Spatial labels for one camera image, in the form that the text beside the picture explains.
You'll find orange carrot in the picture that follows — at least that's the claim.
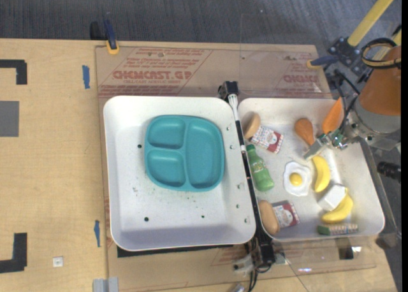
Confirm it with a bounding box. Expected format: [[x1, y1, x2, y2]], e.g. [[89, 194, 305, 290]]
[[321, 96, 346, 136]]

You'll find thin black and white rod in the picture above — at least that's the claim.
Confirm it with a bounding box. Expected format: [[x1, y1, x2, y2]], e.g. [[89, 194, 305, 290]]
[[227, 92, 266, 244]]

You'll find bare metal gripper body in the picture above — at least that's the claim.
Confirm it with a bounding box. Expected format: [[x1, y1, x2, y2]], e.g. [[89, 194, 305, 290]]
[[317, 113, 365, 151]]

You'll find brown cardboard board red print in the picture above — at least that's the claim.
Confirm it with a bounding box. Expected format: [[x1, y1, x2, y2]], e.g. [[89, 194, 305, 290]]
[[94, 45, 377, 289]]

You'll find black cylinder on white bracket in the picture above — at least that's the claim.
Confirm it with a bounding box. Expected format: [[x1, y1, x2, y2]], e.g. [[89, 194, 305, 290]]
[[363, 136, 402, 184]]

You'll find tan hot dog bun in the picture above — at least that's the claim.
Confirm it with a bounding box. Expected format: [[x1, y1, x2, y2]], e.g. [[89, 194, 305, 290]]
[[258, 199, 281, 236]]

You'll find white block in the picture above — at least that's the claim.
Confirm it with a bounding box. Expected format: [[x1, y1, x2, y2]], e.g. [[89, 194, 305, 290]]
[[316, 183, 349, 212]]

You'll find white and yellow fried egg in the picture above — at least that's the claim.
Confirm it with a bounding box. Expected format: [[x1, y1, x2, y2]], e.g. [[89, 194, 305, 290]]
[[282, 160, 314, 198]]

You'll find tan round bread bun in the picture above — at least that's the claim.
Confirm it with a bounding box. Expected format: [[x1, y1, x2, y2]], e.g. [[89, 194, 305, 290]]
[[242, 111, 262, 140]]

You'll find yellow banana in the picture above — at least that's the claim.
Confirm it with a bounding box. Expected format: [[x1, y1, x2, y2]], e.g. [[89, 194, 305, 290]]
[[311, 154, 332, 194], [321, 193, 355, 225]]

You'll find brown chicken drumstick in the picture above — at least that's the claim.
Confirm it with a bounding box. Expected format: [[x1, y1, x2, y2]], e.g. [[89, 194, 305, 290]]
[[293, 117, 317, 148]]

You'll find green bottle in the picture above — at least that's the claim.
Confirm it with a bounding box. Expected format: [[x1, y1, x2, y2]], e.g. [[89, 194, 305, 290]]
[[245, 143, 275, 193]]

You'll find teal divided plate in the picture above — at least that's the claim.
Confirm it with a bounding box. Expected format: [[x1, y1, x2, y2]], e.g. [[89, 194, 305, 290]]
[[143, 114, 226, 193]]

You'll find green and white packet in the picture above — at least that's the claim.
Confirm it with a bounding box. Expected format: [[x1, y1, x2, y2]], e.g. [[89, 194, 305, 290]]
[[316, 223, 360, 237]]

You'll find black block with thin wires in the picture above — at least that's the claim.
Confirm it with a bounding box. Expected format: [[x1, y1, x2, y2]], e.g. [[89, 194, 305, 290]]
[[217, 80, 240, 101], [254, 235, 277, 266]]

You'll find white plastic tray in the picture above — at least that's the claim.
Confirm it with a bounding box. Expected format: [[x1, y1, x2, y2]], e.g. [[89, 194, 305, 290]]
[[103, 94, 257, 252], [237, 97, 386, 244]]

